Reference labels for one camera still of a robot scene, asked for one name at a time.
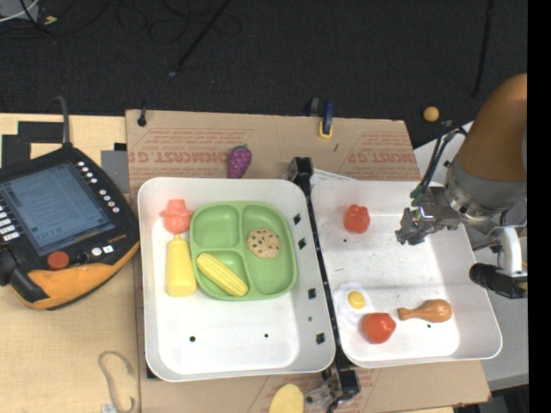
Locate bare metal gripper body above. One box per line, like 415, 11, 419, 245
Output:
418, 185, 516, 233

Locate white plastic tray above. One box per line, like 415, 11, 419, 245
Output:
310, 178, 504, 369
137, 176, 337, 383

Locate red bell pepper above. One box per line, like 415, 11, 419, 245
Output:
343, 204, 372, 235

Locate brown chicken drumstick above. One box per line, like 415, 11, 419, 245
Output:
397, 299, 454, 324

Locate thin black rod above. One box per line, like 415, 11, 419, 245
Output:
296, 174, 350, 373

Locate white and yellow fried egg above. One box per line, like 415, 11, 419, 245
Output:
332, 280, 374, 331

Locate red tomato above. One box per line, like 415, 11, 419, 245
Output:
361, 311, 398, 345

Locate brown chocolate chip biscuit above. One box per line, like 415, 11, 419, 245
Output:
245, 228, 282, 261

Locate brown cardboard board red print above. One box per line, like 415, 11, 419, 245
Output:
124, 108, 492, 413

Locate purple grapes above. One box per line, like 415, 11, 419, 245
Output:
226, 144, 253, 180

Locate green divided plate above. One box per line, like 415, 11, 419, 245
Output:
189, 200, 299, 302

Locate yellow corn cob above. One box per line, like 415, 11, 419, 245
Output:
195, 252, 250, 298

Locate yellow mustard bottle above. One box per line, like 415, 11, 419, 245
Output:
165, 233, 198, 298

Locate salmon hat-shaped toy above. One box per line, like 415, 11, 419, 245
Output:
159, 199, 194, 235

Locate black cylinder on white bracket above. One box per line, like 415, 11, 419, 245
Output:
468, 225, 528, 299

